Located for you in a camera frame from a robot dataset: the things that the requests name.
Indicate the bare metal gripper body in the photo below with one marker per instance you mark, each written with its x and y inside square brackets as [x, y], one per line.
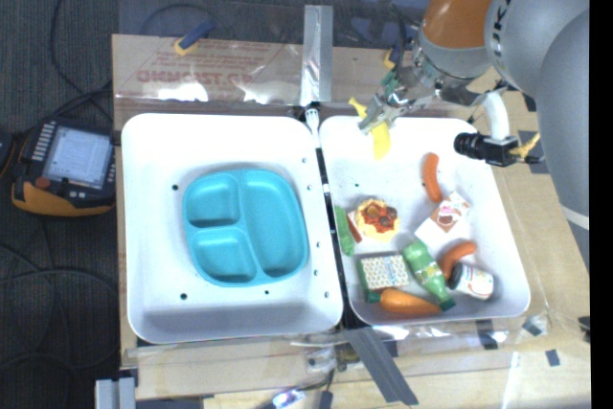
[415, 84]

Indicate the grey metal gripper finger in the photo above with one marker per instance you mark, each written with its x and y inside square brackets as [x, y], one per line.
[370, 119]
[392, 116]

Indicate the yellow banana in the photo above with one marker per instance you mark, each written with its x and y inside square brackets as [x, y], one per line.
[381, 144]

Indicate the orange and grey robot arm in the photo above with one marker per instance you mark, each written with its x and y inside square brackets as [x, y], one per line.
[536, 43]

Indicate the orange sausage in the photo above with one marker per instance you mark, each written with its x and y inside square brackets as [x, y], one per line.
[457, 254]
[432, 177]

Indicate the yellow pizza slice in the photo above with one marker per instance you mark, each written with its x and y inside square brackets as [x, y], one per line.
[376, 218]

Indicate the white carton with picture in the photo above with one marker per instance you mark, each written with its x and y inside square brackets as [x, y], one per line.
[443, 220]

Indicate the blue divided plate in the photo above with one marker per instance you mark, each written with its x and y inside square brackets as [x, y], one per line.
[268, 215]

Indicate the white plastic tray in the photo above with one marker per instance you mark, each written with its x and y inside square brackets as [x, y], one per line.
[483, 225]
[153, 206]

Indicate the green and white packet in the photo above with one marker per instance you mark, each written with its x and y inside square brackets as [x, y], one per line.
[383, 272]

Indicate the green bottle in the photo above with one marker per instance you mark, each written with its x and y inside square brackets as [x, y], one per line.
[426, 273]

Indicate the brown cardboard board, red print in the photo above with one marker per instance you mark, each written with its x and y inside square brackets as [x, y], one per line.
[201, 72]

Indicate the white bottle with dark cap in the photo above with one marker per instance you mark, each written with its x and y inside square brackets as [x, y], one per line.
[474, 282]

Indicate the orange carrot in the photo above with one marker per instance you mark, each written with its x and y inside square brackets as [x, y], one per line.
[407, 302]

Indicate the black cylinder on white bracket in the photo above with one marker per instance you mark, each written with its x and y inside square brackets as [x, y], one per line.
[486, 147]

